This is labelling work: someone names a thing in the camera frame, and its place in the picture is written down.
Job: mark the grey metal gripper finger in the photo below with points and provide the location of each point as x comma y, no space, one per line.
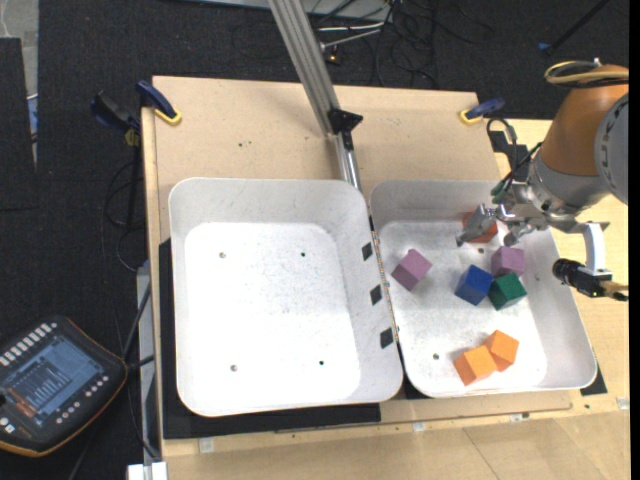
520,232
477,223

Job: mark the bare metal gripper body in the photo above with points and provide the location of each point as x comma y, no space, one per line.
525,205

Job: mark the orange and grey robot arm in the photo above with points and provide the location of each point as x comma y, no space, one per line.
580,123

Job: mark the red cube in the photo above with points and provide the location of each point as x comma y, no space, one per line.
487,234

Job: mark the purple cube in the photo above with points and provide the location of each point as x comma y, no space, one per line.
507,260
411,269

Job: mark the blue cube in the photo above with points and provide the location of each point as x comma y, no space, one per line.
472,284

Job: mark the green cube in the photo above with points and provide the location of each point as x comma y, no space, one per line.
507,292

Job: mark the white plastic tray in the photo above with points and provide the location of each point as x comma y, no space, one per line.
270,308
440,318

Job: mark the orange cube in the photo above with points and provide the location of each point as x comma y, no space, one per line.
475,365
502,348

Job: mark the pale wood board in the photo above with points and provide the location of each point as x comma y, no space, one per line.
250,133

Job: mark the black cylinder on white bracket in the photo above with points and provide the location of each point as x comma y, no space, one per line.
595,248

